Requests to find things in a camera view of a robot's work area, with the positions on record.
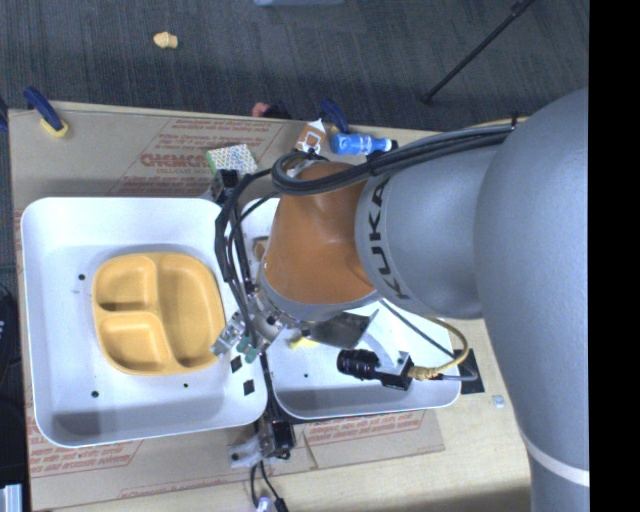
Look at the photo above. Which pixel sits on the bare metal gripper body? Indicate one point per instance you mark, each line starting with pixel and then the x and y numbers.
pixel 335 332

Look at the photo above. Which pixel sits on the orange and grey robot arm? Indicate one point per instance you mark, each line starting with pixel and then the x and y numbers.
pixel 430 235

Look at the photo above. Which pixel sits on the small yellow toy food piece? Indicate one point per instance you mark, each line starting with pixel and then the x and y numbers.
pixel 301 343

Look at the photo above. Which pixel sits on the white plastic tray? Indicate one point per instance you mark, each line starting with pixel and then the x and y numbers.
pixel 350 400
pixel 60 300

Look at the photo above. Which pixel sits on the brown toy bread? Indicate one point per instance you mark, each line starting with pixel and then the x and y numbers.
pixel 258 249

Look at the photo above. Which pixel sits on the small white square piece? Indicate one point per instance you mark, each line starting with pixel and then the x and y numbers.
pixel 498 401

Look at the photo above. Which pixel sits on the yellow divided plate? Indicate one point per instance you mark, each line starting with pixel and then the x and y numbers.
pixel 160 280

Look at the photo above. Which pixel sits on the blue plastic bottle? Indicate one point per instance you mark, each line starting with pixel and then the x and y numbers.
pixel 352 144

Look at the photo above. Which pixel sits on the orange and white carton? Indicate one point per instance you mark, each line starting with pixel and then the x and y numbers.
pixel 311 137

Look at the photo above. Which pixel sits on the green patterned carton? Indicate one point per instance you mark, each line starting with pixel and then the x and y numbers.
pixel 231 159

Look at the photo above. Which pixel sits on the brown cardboard board red print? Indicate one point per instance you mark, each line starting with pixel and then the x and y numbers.
pixel 100 160

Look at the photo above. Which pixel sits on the pale yellow toy food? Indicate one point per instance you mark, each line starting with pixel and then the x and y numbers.
pixel 165 40

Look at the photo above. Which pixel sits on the black cylinder on white bracket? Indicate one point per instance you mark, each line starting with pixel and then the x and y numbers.
pixel 357 363

